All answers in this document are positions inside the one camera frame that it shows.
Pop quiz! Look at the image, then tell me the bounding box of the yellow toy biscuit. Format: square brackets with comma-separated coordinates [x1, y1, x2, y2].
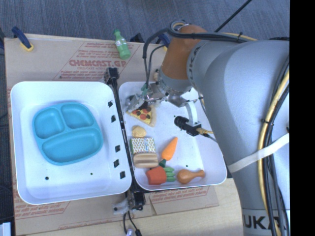
[131, 125, 147, 139]

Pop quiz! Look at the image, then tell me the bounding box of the patterned small carton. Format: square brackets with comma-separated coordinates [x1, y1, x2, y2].
[129, 137, 157, 155]

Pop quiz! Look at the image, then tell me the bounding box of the orange and green toy vegetable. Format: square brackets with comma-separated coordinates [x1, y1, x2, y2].
[145, 166, 177, 186]

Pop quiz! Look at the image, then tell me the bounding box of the brown toy chicken drumstick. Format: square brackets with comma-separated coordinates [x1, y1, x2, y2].
[177, 169, 206, 185]

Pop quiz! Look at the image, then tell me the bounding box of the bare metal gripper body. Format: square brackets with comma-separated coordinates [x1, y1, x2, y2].
[134, 82, 188, 108]

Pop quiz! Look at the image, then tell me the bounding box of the green plastic bottle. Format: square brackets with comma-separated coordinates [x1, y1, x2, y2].
[113, 29, 132, 60]

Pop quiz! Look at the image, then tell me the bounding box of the thin black and white rod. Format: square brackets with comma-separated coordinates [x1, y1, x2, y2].
[111, 79, 136, 190]

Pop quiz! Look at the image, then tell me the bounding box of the blue divided plate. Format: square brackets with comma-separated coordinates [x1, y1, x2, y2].
[31, 102, 104, 166]

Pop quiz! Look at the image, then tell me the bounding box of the tan toy bread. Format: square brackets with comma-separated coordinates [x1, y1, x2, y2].
[132, 152, 159, 169]

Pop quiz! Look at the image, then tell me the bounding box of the black cylinder on white bracket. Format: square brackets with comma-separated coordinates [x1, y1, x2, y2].
[174, 98, 202, 137]

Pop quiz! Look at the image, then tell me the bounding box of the orange toy carrot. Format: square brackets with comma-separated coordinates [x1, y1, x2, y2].
[158, 137, 179, 168]

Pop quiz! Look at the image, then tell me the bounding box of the black block with thin wires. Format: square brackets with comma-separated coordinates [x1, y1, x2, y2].
[125, 189, 146, 211]
[104, 67, 120, 84]

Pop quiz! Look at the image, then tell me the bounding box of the white plastic tray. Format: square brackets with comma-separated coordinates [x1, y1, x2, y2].
[10, 81, 132, 206]
[118, 81, 227, 191]

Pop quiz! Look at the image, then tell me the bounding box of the brown cardboard board red print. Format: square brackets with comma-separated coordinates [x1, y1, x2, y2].
[3, 33, 220, 236]

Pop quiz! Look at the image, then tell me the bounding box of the toy pizza slice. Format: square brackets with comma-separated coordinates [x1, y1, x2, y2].
[126, 104, 158, 128]

